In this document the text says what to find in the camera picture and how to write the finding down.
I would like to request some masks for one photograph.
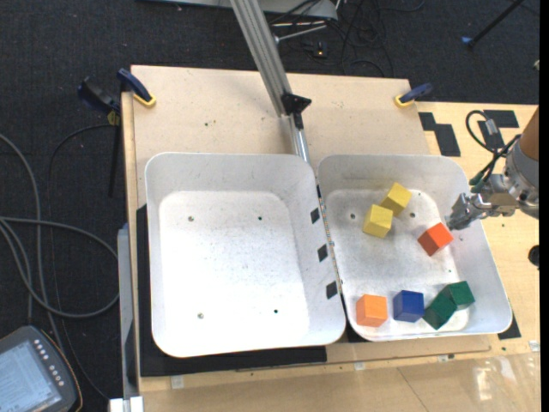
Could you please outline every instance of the cube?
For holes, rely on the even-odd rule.
[[[364,218],[362,232],[374,235],[378,238],[385,238],[393,223],[393,211],[372,204]]]
[[[380,326],[388,318],[387,298],[375,294],[363,294],[357,301],[357,324]]]
[[[453,300],[440,292],[431,304],[425,309],[423,319],[435,330],[440,329],[457,310]]]
[[[430,257],[453,240],[454,237],[443,223],[430,227],[418,238],[418,242]]]
[[[391,209],[393,214],[398,216],[407,207],[410,198],[412,198],[412,192],[401,184],[394,182],[379,205]]]
[[[423,293],[402,290],[393,298],[393,318],[403,322],[416,322],[423,318]]]
[[[467,281],[448,284],[443,288],[442,293],[455,303],[458,310],[464,310],[474,303],[473,292]]]

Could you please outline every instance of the orange cube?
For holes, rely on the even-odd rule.
[[[387,320],[387,298],[374,294],[363,294],[357,301],[357,324],[380,326]]]
[[[441,250],[454,240],[454,237],[449,232],[448,228],[443,223],[438,223],[435,226],[427,229],[418,238],[418,242],[427,252],[427,255],[432,257],[435,253]]]

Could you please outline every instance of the yellow cube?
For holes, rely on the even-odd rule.
[[[391,229],[392,222],[393,211],[391,209],[372,204],[364,218],[362,232],[379,238],[385,238],[385,235]]]
[[[399,183],[394,182],[385,198],[380,202],[380,206],[391,209],[395,216],[398,216],[412,198],[412,192]]]

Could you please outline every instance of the blue block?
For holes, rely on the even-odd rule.
[[[402,290],[393,298],[393,318],[404,322],[416,322],[425,314],[423,293]]]

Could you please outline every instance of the black bracket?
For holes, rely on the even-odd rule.
[[[286,110],[288,116],[291,114],[293,115],[293,121],[298,130],[303,129],[303,118],[301,117],[301,113],[311,104],[311,102],[311,100],[303,98],[302,96],[297,96],[296,94],[282,95],[284,110]]]

